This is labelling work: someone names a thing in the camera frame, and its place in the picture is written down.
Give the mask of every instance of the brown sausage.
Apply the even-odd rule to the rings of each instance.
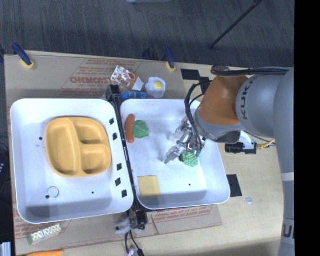
[[[135,137],[133,133],[133,128],[134,128],[134,122],[136,120],[136,117],[134,114],[130,114],[126,121],[125,121],[125,136],[128,141],[128,143],[134,143],[135,142]]]

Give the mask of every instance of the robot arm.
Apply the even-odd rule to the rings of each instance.
[[[278,256],[295,255],[294,206],[294,68],[231,71],[213,66],[211,82],[194,116],[189,91],[186,114],[190,121],[185,149],[198,156],[207,139],[225,143],[226,151],[255,154],[256,143],[245,131],[276,141],[284,192],[284,220]]]

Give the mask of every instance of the table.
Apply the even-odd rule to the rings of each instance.
[[[69,74],[75,74],[72,65],[67,62],[72,62],[74,59],[83,58],[79,55],[59,54],[59,53],[40,53],[27,51],[31,59],[33,56],[37,58],[36,65],[46,65],[46,56],[48,58],[54,57],[68,57],[65,59],[66,65],[63,69],[69,70]],[[133,60],[117,59],[90,56],[97,62],[108,61],[108,63],[122,63],[128,64]],[[31,75],[31,72],[26,73],[24,70],[10,69],[9,59],[6,59],[6,96],[9,109],[13,102],[21,98],[49,98],[61,96],[63,91],[61,89],[68,89],[69,85],[67,79],[57,77],[54,70],[61,67],[58,63],[53,63],[52,66],[47,66],[48,83],[59,84],[59,93],[50,90],[50,85],[44,90],[41,86],[40,77]],[[176,72],[168,73],[166,66],[160,61],[144,61],[136,60],[136,64],[130,66],[133,70],[139,72],[139,76],[143,81],[147,80],[150,74],[161,74],[167,72],[168,80],[172,82],[172,88],[166,93],[170,98],[183,98],[185,93],[189,90],[192,84],[198,83],[195,80],[184,80],[181,76],[181,69],[199,71],[201,77],[209,77],[213,79],[214,76],[210,73],[210,65],[186,64],[176,63]],[[77,69],[78,75],[85,73],[85,69]],[[98,97],[101,90],[96,88],[91,92],[91,97]],[[194,92],[194,95],[200,94],[200,89]],[[236,175],[242,196],[231,197],[226,203],[219,204],[218,210],[222,219],[222,225],[206,227],[201,229],[193,229],[182,232],[174,232],[168,234],[154,235],[136,238],[135,241],[143,250],[146,256],[270,256],[277,255],[278,247],[280,245],[281,229],[283,223],[284,212],[284,196],[281,181],[280,167],[277,157],[277,149],[275,147],[264,150],[259,150],[257,155],[244,154],[229,154],[225,153],[224,144],[219,144],[222,161],[227,175]],[[11,166],[11,175],[14,177],[14,168]],[[16,194],[13,193],[13,201],[16,201]],[[16,245],[17,252],[20,251],[19,243]],[[124,256],[125,242],[122,240],[98,243],[75,248],[66,248],[64,255],[66,256]]]

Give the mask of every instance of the flattened cardboard box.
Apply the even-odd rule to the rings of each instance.
[[[185,97],[180,71],[177,69],[175,72],[170,72],[165,63],[158,61],[34,51],[27,51],[27,53],[35,63],[31,70],[20,64],[19,56],[5,56],[9,138],[11,136],[10,107],[15,101],[26,98],[99,99],[104,95],[107,85],[114,84],[111,75],[117,65],[131,70],[143,82],[147,82],[148,77],[165,77],[167,83],[165,99],[183,99]],[[9,140],[9,145],[12,157],[11,140]],[[14,180],[15,173],[12,165],[11,177]],[[66,220],[59,223],[39,225],[27,223],[18,213],[14,182],[12,183],[12,191],[17,255],[109,243],[125,238],[124,234],[115,233],[114,223],[123,221],[127,217],[126,213]],[[148,224],[145,230],[134,233],[137,238],[222,225],[216,205],[154,211],[148,212],[147,215]],[[55,224],[60,224],[61,227],[58,236],[33,246],[28,244],[30,234]]]

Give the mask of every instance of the table surface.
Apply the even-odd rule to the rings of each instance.
[[[213,79],[211,66],[176,63],[176,68],[198,70]],[[182,80],[185,92],[197,81]],[[136,238],[146,256],[273,256],[281,239],[284,196],[277,149],[258,150],[256,155],[225,153],[219,144],[227,175],[236,175],[242,196],[218,205],[222,225],[191,231]],[[125,256],[124,241],[69,248],[65,256]]]

